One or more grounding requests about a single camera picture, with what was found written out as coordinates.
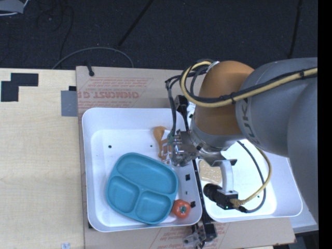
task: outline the tomato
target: tomato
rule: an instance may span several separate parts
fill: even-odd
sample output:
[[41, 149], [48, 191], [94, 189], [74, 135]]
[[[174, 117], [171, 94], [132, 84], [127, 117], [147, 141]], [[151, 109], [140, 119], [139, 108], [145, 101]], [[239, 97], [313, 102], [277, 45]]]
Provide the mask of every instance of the tomato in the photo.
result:
[[172, 212], [175, 214], [175, 216], [179, 218], [186, 218], [188, 217], [188, 214], [190, 212], [191, 206], [188, 202], [177, 199], [174, 201]]

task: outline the yellow cable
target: yellow cable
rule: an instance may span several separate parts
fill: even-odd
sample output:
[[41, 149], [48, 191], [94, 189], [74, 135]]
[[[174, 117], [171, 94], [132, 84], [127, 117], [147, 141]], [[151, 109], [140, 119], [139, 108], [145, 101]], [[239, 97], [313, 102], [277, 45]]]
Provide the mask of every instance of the yellow cable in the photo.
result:
[[240, 200], [240, 199], [231, 199], [230, 202], [234, 205], [235, 208], [238, 208], [239, 206], [244, 205], [247, 202], [249, 202], [250, 200], [252, 200], [260, 192], [262, 192], [264, 190], [264, 188], [266, 188], [266, 186], [270, 182], [271, 175], [272, 175], [272, 166], [271, 166], [270, 160], [269, 160], [269, 158], [266, 156], [266, 154], [261, 149], [259, 149], [258, 147], [256, 147], [256, 148], [262, 154], [262, 156], [264, 157], [266, 163], [268, 164], [268, 167], [269, 167], [268, 177], [266, 178], [266, 180], [263, 183], [263, 185], [256, 192], [254, 192], [251, 196], [249, 196], [248, 198], [243, 199], [243, 200]]
[[[197, 66], [206, 65], [206, 64], [211, 64], [211, 62], [209, 62], [209, 61], [203, 61], [203, 62], [197, 63], [197, 64], [195, 64], [192, 67], [192, 69], [196, 68]], [[293, 80], [296, 80], [296, 79], [300, 79], [302, 77], [301, 72], [299, 72], [297, 74], [293, 74], [293, 75], [284, 77], [282, 79], [279, 79], [279, 80], [277, 80], [275, 82], [272, 82], [272, 83], [270, 83], [270, 84], [268, 84], [266, 86], [263, 86], [263, 87], [260, 87], [258, 89], [249, 91], [249, 92], [247, 92], [245, 94], [236, 96], [233, 99], [227, 99], [227, 100], [224, 100], [224, 101], [207, 103], [207, 102], [201, 102], [201, 101], [198, 101], [198, 100], [194, 99], [187, 92], [186, 86], [185, 86], [185, 80], [186, 80], [186, 77], [187, 77], [187, 75], [188, 75], [189, 72], [190, 72], [190, 68], [188, 68], [184, 72], [184, 74], [183, 74], [183, 76], [181, 78], [181, 81], [180, 81], [180, 87], [181, 87], [181, 90], [182, 90], [184, 96], [187, 98], [187, 100], [195, 103], [198, 106], [209, 107], [209, 108], [225, 106], [225, 105], [231, 104], [233, 101], [238, 101], [238, 100], [242, 100], [242, 99], [245, 99], [245, 98], [257, 95], [259, 93], [262, 93], [262, 92], [267, 91], [269, 89], [275, 88], [275, 87], [280, 86], [282, 84], [288, 83], [290, 81], [293, 81]], [[312, 69], [303, 71], [303, 75], [304, 76], [311, 76], [311, 75], [314, 75], [314, 74], [317, 74], [317, 68], [312, 68]]]

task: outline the toy tomato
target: toy tomato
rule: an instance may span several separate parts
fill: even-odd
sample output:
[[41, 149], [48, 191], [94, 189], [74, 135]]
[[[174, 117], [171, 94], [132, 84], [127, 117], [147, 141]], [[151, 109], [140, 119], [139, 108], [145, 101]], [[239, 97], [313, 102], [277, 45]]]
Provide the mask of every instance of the toy tomato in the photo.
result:
[[174, 201], [171, 211], [175, 214], [175, 216], [179, 218], [186, 218], [189, 214], [190, 209], [191, 206], [188, 202], [182, 199], [177, 199]]

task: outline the blue divided plate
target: blue divided plate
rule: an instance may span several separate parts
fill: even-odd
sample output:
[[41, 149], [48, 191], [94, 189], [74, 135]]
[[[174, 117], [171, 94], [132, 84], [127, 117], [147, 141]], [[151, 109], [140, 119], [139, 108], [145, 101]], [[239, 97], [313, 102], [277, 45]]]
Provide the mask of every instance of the blue divided plate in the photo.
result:
[[106, 199], [112, 209], [147, 224], [165, 220], [178, 189], [176, 173], [138, 153], [122, 155], [109, 176]]

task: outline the light wood surface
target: light wood surface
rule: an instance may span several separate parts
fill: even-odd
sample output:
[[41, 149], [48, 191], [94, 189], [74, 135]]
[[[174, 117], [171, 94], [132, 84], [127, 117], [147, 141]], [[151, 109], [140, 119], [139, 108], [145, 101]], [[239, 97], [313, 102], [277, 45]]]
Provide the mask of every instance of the light wood surface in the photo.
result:
[[39, 73], [19, 87], [18, 102], [0, 102], [0, 248], [84, 248], [77, 117], [61, 116], [61, 90], [75, 71]]

